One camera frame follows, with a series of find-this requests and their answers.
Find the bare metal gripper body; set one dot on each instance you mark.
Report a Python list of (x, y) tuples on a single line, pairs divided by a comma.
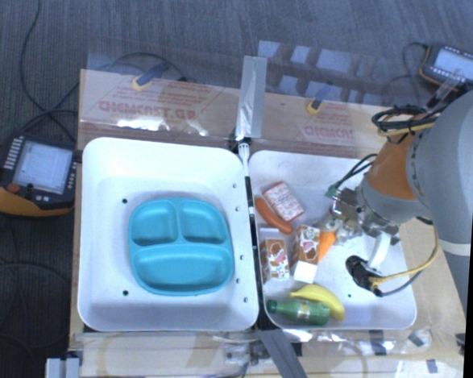
[(350, 204)]

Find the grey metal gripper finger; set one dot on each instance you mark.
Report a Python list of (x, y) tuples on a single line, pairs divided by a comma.
[(348, 235), (325, 223)]

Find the orange carrot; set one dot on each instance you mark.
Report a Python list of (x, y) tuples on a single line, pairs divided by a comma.
[(325, 245)]

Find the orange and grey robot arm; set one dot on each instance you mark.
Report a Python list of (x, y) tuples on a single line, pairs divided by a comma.
[(444, 166)]

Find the white carton with food print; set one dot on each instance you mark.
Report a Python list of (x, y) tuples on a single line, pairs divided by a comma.
[(305, 249)]

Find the orange sausage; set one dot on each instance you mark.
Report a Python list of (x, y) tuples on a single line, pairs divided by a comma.
[(270, 218)]

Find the brown and white carton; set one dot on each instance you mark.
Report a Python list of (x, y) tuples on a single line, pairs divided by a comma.
[(275, 259)]

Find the yellow banana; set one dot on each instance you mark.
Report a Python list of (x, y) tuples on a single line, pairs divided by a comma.
[(326, 297)]

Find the white plastic tray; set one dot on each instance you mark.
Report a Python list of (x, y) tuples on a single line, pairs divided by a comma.
[(108, 232), (373, 307)]

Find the green bottle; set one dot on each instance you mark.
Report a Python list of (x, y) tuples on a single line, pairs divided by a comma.
[(302, 312)]

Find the blue divided plate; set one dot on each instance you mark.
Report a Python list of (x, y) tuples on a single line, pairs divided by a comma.
[(179, 257)]

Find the brown cardboard board red print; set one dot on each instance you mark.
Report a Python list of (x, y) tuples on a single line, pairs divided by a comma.
[(153, 105)]

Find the black cylinder on white bracket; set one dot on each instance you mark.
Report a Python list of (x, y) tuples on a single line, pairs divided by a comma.
[(361, 270)]

